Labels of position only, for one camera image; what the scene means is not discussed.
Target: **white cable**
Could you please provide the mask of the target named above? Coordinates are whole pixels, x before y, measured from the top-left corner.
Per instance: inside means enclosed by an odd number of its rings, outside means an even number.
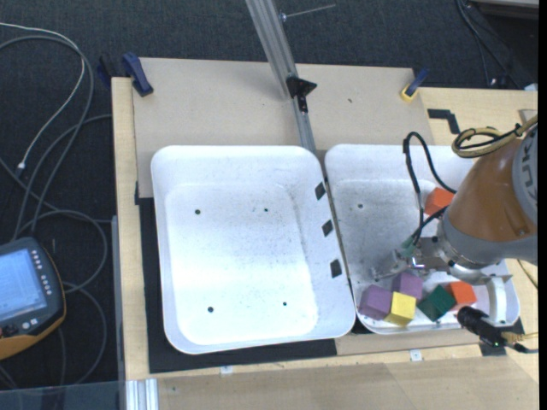
[[[1,21],[0,21],[0,26],[13,27],[13,28],[16,28],[16,29],[22,29],[24,31],[30,31],[30,32],[44,32],[44,33],[48,33],[50,35],[55,35],[56,37],[59,37],[59,38],[63,39],[64,41],[66,41],[67,43],[69,43],[70,45],[72,45],[76,50],[79,50],[78,46],[71,39],[65,37],[64,35],[60,34],[59,32],[53,32],[53,31],[49,31],[47,29],[41,29],[39,27],[26,27],[26,26],[19,26],[19,25],[16,25],[16,24],[3,23]],[[21,162],[17,165],[18,174],[21,174],[21,172],[23,170],[25,170],[26,160],[28,159],[28,156],[30,155],[32,148],[34,147],[34,145],[36,144],[36,142],[38,141],[40,136],[44,133],[45,129],[67,107],[67,105],[73,99],[74,94],[76,94],[76,91],[79,89],[79,86],[81,85],[81,82],[82,82],[82,80],[84,78],[84,74],[85,74],[85,63],[84,63],[83,59],[81,60],[81,63],[82,63],[82,69],[81,69],[81,72],[79,74],[79,78],[78,78],[78,81],[76,82],[76,85],[72,89],[70,95],[68,96],[68,98],[64,102],[64,104],[45,122],[45,124],[40,128],[40,130],[38,131],[38,133],[36,134],[34,139],[29,144],[28,148],[26,148],[25,154],[23,155],[23,158],[22,158]]]

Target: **blue screen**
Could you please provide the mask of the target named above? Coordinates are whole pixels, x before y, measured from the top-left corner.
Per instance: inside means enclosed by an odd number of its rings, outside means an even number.
[[[0,321],[46,305],[28,251],[0,255]]]

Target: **dark floor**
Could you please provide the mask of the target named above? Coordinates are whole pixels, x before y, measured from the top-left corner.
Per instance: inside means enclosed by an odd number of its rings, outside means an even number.
[[[523,89],[538,82],[538,21],[472,17],[480,40],[460,15],[456,0],[276,0],[287,15],[335,4],[330,9],[285,24],[296,62],[430,69],[424,85],[488,88],[491,81]],[[264,61],[265,56],[244,0],[0,0],[0,22],[40,27],[72,39],[86,56],[90,80],[32,150],[21,179],[42,193],[67,147],[64,138],[46,151],[82,114],[109,114],[109,90],[97,78],[100,56],[119,64],[122,54],[190,59]],[[5,42],[35,32],[0,26],[0,160],[12,172],[41,126],[67,99],[79,77],[79,57],[66,46],[41,39]],[[45,196],[59,208],[79,210],[100,221],[93,224],[63,215],[44,216],[34,232],[52,253],[64,281],[86,281],[103,256],[101,232],[108,239],[106,266],[86,287],[108,321],[106,348],[89,376],[103,344],[99,310],[83,292],[67,295],[68,316],[62,325],[66,355],[58,333],[0,363],[0,389],[8,373],[17,387],[56,385],[66,360],[65,384],[116,379],[114,292],[110,227],[115,215],[112,133],[108,119],[85,125]],[[0,166],[0,244],[15,234],[24,191]],[[20,227],[34,218],[36,201],[28,201]],[[48,208],[41,208],[44,215]]]

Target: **purple cube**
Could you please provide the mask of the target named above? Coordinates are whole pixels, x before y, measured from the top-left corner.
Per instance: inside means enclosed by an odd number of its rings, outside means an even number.
[[[359,313],[371,319],[382,320],[390,312],[392,297],[393,294],[389,290],[378,285],[369,285],[362,292]]]
[[[422,298],[423,281],[412,273],[399,273],[391,283],[391,289],[404,295],[415,297],[418,301]]]

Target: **empty white tray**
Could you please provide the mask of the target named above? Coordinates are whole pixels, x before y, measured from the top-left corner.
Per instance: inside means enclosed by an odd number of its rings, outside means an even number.
[[[169,342],[188,354],[339,337],[355,306],[318,160],[168,146],[151,162]]]
[[[449,146],[430,146],[429,150],[440,178],[457,189],[473,162],[455,155]],[[427,165],[423,148],[412,145],[410,153],[425,202],[427,194],[437,183]],[[373,270],[381,267],[390,252],[416,229],[419,209],[402,146],[340,144],[326,153],[325,167],[357,309],[362,292],[370,284],[391,289],[392,278],[376,281]],[[437,224],[434,221],[427,225],[423,237],[435,235]],[[483,272],[499,276],[509,274],[505,261],[486,267]],[[431,292],[438,284],[450,281],[456,279],[446,272],[435,272],[424,280],[424,291]],[[474,306],[489,313],[486,287],[473,288],[477,296]],[[513,324],[519,317],[519,301],[511,280],[505,283],[505,288],[507,323]],[[370,331],[379,334],[461,327],[454,313],[448,312],[439,321],[432,322],[418,308],[414,319],[405,327],[371,319],[358,311],[356,314]]]

